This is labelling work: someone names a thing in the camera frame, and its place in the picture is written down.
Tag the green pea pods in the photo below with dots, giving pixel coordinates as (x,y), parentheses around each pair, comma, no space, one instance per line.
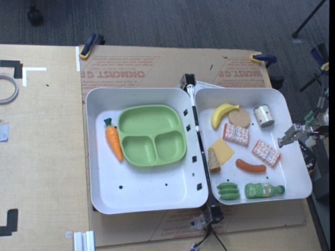
(228,191)

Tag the yellow banana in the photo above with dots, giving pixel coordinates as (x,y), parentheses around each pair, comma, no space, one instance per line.
(217,114)

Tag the green plastic bottle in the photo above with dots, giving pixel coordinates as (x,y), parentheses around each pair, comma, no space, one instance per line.
(257,190)

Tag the white paper sheet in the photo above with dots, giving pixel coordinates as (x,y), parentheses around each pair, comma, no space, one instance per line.
(208,84)

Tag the white can with red dots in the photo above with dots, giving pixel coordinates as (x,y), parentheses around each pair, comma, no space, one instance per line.
(263,115)

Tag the brown cardboard board red print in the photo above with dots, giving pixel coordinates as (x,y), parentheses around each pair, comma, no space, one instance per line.
(162,69)

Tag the thin black and white rod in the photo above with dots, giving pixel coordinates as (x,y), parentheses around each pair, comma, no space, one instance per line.
(199,135)

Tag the tan round biscuit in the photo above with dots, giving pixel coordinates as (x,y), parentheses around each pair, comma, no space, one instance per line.
(240,118)

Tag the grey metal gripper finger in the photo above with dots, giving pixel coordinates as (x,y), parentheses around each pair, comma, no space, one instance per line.
(285,141)
(294,130)

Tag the orange carrot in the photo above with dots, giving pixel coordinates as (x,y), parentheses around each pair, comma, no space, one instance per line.
(113,138)

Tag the brown bread wedge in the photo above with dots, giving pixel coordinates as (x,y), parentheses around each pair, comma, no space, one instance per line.
(213,162)

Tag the black cylinder on white bracket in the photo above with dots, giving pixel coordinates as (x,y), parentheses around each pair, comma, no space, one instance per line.
(308,155)

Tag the orange and white packet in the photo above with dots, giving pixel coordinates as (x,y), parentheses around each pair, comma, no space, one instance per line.
(265,153)
(235,134)

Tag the green divided plate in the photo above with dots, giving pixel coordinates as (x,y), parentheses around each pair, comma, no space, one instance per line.
(146,119)

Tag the yellow cheese slice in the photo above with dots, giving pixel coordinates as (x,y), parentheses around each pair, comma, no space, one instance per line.
(222,150)

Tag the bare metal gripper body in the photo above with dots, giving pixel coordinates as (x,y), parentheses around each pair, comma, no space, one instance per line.
(318,130)

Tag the orange sausage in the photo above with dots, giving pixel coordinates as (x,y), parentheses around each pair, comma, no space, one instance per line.
(250,167)

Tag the white plastic tray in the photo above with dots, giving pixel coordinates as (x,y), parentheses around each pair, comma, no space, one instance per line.
(290,171)
(146,189)

